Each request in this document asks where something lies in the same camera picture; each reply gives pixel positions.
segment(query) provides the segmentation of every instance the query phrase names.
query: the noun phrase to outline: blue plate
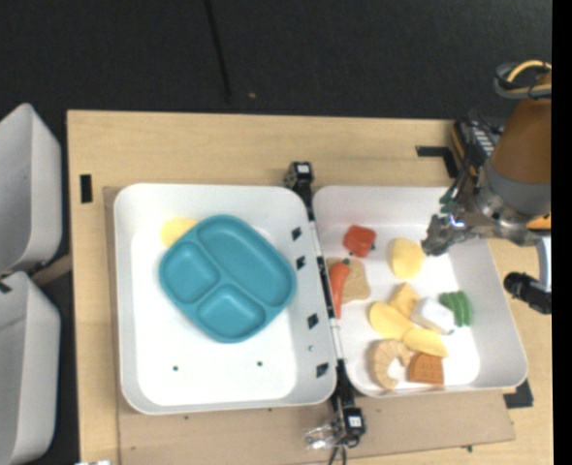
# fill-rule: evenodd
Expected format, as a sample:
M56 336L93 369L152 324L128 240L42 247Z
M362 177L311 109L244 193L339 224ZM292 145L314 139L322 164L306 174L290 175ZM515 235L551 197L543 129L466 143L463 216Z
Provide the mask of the blue plate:
M203 220L172 245L159 280L180 310L224 343L262 330L297 287L295 271L275 247L231 215Z

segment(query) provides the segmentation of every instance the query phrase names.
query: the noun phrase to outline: white bin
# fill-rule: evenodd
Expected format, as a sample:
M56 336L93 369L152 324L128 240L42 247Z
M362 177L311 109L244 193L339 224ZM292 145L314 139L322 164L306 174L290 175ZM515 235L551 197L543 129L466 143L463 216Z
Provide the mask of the white bin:
M0 465L42 456L55 427L60 316L24 271L62 236L61 150L23 104L0 121Z
M118 342L122 391L147 414L305 405L335 386L335 353L314 236L301 199L260 186L135 184L114 202ZM297 274L292 301L251 338L224 344L181 313L159 284L174 218L239 217ZM293 231L301 233L293 238ZM305 266L298 268L303 257Z
M470 327L443 336L449 356L443 358L443 387L409 383L396 360L390 376L397 387L384 391L369 377L366 350L382 339L367 317L374 301L388 301L404 282L387 261L391 241L403 237L419 242L427 236L430 216L439 211L447 188L333 186L318 191L314 210L325 258L347 257L342 237L352 224L377 233L375 249L365 258L371 295L342 307L340 337L349 380L368 396L395 397L422 391L514 388L526 377L527 362L510 306L506 301L486 239L453 245L447 254L425 257L420 273L409 280L420 297L463 290L473 307Z

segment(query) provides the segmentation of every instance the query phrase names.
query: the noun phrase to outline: toy food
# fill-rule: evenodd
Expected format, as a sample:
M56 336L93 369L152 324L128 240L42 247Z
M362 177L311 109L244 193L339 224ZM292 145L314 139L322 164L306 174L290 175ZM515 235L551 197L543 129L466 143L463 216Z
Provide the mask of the toy food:
M402 335L402 342L414 352L424 352L442 358L448 356L439 334L425 327L413 327L407 330Z
M344 259L341 262L334 263L329 269L329 284L332 288L332 297L334 299L335 316L339 319L342 316L342 290L346 277L351 273L350 261Z
M363 258L372 249L375 239L375 231L354 224L344 235L342 245L356 257Z
M361 260L351 258L350 267L351 273L346 276L344 287L342 288L342 304L348 303L353 299L366 299L370 296L370 285L365 276L364 264ZM327 269L331 270L332 266L341 259L329 258L327 259Z
M419 298L409 283L402 283L392 294L389 304L409 319Z
M396 339L383 339L376 341L367 352L368 370L372 380L380 387L392 390L398 381L389 376L390 365L399 359L403 366L409 365L411 352L404 343Z
M454 321L458 327L471 325L471 301L463 291L442 293L439 302L454 312Z
M400 279L411 279L418 275L424 263L424 256L420 243L403 237L391 241L387 250L390 268Z
M194 219L171 219L161 227L161 241L170 248L196 224L198 224L198 221Z
M420 298L415 302L410 319L439 334L449 334L454 328L454 312L430 297Z
M372 328L386 339L402 339L415 326L392 305L375 301L370 307L368 319Z
M443 360L439 356L428 353L416 353L409 363L407 377L412 383L442 385L444 382Z

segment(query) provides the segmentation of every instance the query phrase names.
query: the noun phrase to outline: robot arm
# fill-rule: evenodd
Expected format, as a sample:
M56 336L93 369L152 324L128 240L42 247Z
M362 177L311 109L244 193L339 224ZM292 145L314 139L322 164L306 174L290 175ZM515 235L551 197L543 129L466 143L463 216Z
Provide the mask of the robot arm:
M536 74L529 86L518 84L525 73ZM493 86L501 96L519 103L475 177L470 174L475 140L467 143L461 171L422 241L427 255L442 255L453 244L473 237L542 246L542 234L529 224L551 211L552 67L540 61L504 64L497 69ZM508 285L506 289L516 294ZM550 289L548 285L543 290L549 300Z

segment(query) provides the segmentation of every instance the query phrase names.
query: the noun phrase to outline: orange carrot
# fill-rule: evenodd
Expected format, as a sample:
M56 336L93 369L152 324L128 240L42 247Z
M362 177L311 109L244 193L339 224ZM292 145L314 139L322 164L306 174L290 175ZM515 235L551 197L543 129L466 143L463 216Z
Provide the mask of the orange carrot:
M334 263L329 271L329 283L332 288L334 298L335 316L342 315L342 290L346 282L346 276L351 272L350 260L344 259L342 262Z

